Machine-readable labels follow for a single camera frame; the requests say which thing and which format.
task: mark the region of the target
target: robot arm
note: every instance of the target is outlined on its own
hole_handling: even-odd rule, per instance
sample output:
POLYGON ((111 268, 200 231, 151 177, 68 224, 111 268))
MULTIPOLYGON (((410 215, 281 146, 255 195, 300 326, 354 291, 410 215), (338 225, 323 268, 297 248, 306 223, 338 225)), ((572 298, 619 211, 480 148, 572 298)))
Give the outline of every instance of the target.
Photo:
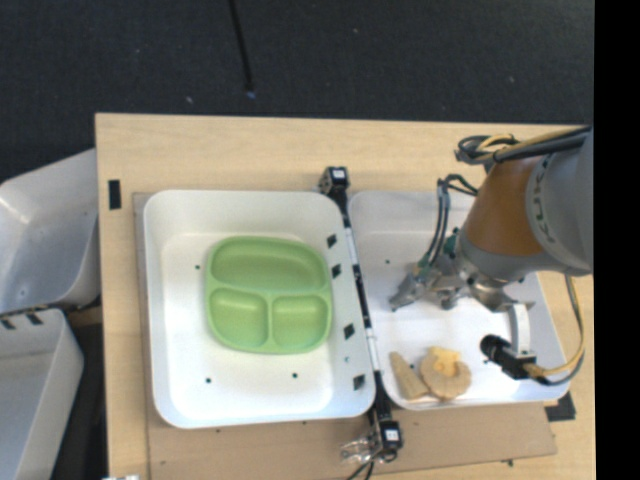
POLYGON ((525 305, 506 295, 504 287, 532 272, 561 272, 577 312, 570 278, 594 270, 593 137, 593 128, 583 128, 522 143, 511 136, 461 141, 458 159, 484 165, 488 175, 479 190, 465 187, 475 201, 462 229, 448 237, 447 191, 464 180, 452 175, 439 182, 436 234, 391 297, 391 308, 427 292, 435 294, 443 309, 460 297, 474 297, 491 311, 508 311, 512 322, 512 343, 487 336, 483 352, 514 378, 549 373, 535 365, 528 351, 525 305), (486 150, 495 145, 505 147, 486 150))

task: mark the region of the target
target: dark background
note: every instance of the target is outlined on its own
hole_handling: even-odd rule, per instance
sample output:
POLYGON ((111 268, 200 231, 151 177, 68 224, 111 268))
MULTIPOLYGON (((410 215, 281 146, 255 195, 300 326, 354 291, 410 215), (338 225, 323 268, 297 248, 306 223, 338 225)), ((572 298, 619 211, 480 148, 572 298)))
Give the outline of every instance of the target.
MULTIPOLYGON (((0 0, 0 182, 96 112, 593 124, 595 0, 0 0)), ((104 469, 99 326, 54 477, 104 469)))

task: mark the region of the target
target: green plate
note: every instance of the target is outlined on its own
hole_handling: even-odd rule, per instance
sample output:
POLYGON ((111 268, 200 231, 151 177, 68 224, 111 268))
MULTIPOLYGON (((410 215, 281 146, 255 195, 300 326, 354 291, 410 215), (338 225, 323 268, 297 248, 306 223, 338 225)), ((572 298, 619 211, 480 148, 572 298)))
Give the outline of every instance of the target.
POLYGON ((308 352, 331 327, 329 269, 302 242, 257 236, 218 242, 207 261, 205 297, 213 334, 238 350, 308 352))

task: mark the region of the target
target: white surface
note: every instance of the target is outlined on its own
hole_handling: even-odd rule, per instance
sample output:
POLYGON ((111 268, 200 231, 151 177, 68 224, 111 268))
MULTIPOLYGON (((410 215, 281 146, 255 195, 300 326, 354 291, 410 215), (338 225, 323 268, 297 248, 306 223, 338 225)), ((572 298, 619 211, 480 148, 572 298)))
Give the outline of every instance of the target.
POLYGON ((75 338, 57 309, 41 325, 12 316, 0 325, 0 480, 48 480, 83 368, 75 338))
POLYGON ((0 313, 100 292, 95 150, 0 185, 0 313))
POLYGON ((368 409, 375 395, 371 362, 342 217, 331 200, 311 192, 165 191, 149 199, 143 222, 153 397, 168 423, 215 427, 368 409), (328 248, 332 234, 338 240, 328 248), (205 314, 206 258, 219 240, 238 235, 300 240, 329 268, 341 264, 332 281, 331 331, 319 348, 255 354, 215 339, 205 314), (355 334, 345 340, 349 324, 355 334), (354 390, 353 378, 362 374, 365 384, 354 390))
MULTIPOLYGON (((464 223, 473 199, 453 193, 449 233, 464 223)), ((424 410, 443 405, 480 405, 489 403, 544 401, 561 397, 568 385, 541 386, 534 381, 516 381, 500 367, 485 363, 480 341, 496 334, 511 341, 506 313, 491 313, 479 302, 464 298, 454 309, 444 311, 427 296, 415 303, 391 311, 388 298, 394 295, 409 272, 409 267, 427 250, 435 231, 437 200, 435 193, 361 192, 350 202, 349 210, 360 259, 367 301, 376 335, 383 382, 389 396, 407 409, 424 410), (399 352, 419 369, 430 346, 461 352, 472 373, 468 391, 449 404, 431 396, 416 401, 404 399, 391 370, 389 353, 399 352)), ((511 297, 533 301, 529 311, 532 349, 538 363, 564 364, 564 355, 544 300, 538 279, 527 276, 524 283, 509 287, 511 297)))

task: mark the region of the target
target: wooden table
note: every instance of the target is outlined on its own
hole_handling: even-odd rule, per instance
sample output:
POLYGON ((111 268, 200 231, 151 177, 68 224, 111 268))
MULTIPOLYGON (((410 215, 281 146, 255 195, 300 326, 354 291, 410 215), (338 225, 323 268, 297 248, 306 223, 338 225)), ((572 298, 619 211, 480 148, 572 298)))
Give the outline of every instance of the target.
MULTIPOLYGON (((179 430, 164 423, 148 391, 145 328, 136 268, 133 196, 170 188, 310 190, 328 165, 344 165, 351 191, 433 190, 459 172, 459 139, 559 126, 323 119, 96 116, 109 471, 169 478, 346 478, 340 440, 363 419, 179 430)), ((562 277, 541 276, 567 355, 578 332, 562 277)), ((577 419, 551 425, 540 403, 446 411, 398 410, 407 445, 376 475, 393 480, 595 478, 593 280, 577 282, 587 319, 587 359, 572 382, 577 419), (515 460, 513 465, 504 463, 515 460)))

